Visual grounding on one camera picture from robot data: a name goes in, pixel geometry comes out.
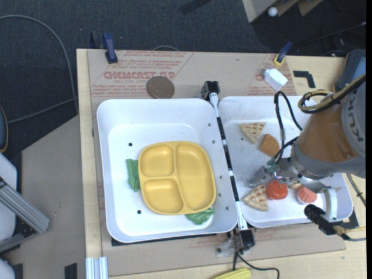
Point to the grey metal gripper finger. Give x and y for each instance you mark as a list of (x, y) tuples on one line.
[(258, 177)]

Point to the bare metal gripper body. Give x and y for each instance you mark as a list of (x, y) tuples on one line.
[(287, 168)]

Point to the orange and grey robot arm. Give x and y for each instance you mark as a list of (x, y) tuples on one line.
[(325, 135)]

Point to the white plastic tray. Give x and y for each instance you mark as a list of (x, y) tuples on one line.
[(162, 115), (250, 164)]

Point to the small beige round piece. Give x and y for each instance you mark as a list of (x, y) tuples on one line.
[(295, 185)]

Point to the pizza slice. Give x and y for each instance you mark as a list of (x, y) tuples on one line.
[(252, 131), (257, 199)]

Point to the orange tomato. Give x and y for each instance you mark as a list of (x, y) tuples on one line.
[(276, 192)]

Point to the orange bread piece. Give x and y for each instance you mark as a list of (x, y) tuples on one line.
[(268, 145)]

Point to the pink cupcake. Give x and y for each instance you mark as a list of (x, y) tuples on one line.
[(306, 196)]

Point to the thin black and white rod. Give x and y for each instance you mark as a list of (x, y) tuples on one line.
[(226, 151)]

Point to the green lettuce leaf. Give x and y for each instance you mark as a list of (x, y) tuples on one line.
[(199, 216), (133, 174)]

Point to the yellow divided plate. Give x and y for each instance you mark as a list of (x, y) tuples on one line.
[(177, 177)]

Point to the white carton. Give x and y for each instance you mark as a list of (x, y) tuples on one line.
[(275, 78)]

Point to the brown cardboard board red print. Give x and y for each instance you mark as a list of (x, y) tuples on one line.
[(186, 68)]

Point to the brown round biscuit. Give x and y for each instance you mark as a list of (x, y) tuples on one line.
[(160, 87)]

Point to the white ball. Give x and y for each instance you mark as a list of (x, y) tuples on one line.
[(272, 11)]

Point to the black cylinder on white bracket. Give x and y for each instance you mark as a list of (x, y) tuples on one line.
[(316, 215)]

